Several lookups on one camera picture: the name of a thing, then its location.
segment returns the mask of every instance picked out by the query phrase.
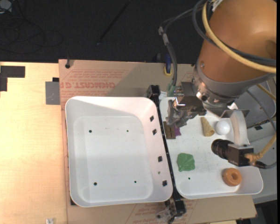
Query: cardboard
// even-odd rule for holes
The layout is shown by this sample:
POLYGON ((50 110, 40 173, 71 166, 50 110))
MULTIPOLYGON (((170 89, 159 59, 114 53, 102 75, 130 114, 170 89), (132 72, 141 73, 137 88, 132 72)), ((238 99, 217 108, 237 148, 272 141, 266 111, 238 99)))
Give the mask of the cardboard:
MULTIPOLYGON (((68 224, 161 224, 156 213, 165 208, 164 203, 138 203, 82 208, 71 205, 69 187, 68 149, 64 107, 73 96, 143 97, 149 85, 159 85, 166 91, 172 77, 164 75, 163 63, 132 63, 59 60, 60 100, 63 126, 63 148, 68 224)), ((179 64, 177 84, 191 81, 193 67, 179 64)), ((229 196, 184 200, 187 213, 175 224, 197 224, 257 215, 251 196, 229 196)))

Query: wooden surface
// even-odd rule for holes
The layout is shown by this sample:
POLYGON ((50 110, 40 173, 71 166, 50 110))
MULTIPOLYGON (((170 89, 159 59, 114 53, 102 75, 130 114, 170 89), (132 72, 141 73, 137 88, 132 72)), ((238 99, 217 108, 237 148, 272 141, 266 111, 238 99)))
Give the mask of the wooden surface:
POLYGON ((61 112, 46 105, 45 82, 58 64, 26 66, 0 92, 0 224, 67 223, 61 112))

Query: plastic tray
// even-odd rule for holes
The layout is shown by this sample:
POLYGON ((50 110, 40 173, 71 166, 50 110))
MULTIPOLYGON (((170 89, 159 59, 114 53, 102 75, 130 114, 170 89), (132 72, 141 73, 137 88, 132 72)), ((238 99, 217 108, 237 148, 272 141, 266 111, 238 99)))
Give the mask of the plastic tray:
POLYGON ((161 202, 173 191, 155 104, 73 97, 65 107, 70 195, 79 206, 161 202))
MULTIPOLYGON (((160 103, 162 119, 168 116, 168 101, 173 98, 165 98, 160 103)), ((209 123, 215 127, 221 120, 211 112, 205 116, 209 123)), ((217 196, 231 196, 243 194, 257 194, 263 188, 263 181, 258 168, 237 167, 227 160, 215 155, 211 150, 211 144, 215 139, 226 139, 233 141, 233 129, 230 119, 231 131, 227 135, 215 133, 210 137, 203 135, 201 117, 187 121, 187 125, 180 128, 181 136, 175 140, 167 140, 170 159, 173 166, 176 188, 178 192, 187 199, 198 199, 217 196), (188 153, 194 156, 195 169, 192 171, 178 171, 177 156, 179 153, 188 153), (237 168, 243 177, 240 185, 236 187, 227 186, 222 173, 226 168, 237 168)))

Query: orange donut-shaped object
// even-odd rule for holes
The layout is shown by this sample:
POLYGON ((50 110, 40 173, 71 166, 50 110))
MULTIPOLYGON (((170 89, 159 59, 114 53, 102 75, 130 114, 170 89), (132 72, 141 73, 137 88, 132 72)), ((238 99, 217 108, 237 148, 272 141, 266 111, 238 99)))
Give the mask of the orange donut-shaped object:
POLYGON ((228 168, 223 173, 223 180, 228 186, 238 186, 242 182, 242 175, 236 168, 228 168))

